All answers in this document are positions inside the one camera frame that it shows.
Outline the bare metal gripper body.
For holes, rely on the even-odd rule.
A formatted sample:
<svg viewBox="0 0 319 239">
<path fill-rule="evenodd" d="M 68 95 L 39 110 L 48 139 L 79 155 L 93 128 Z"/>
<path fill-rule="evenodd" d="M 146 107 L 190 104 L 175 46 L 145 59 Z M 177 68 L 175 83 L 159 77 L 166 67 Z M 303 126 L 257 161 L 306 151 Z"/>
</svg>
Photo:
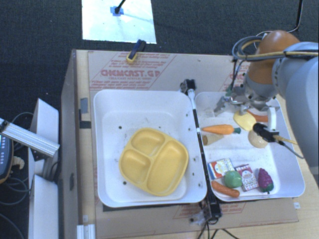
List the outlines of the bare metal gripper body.
<svg viewBox="0 0 319 239">
<path fill-rule="evenodd" d="M 265 111 L 268 108 L 267 102 L 271 97 L 258 95 L 250 87 L 233 87 L 230 95 L 230 103 L 243 106 L 243 109 L 255 108 L 258 111 Z"/>
</svg>

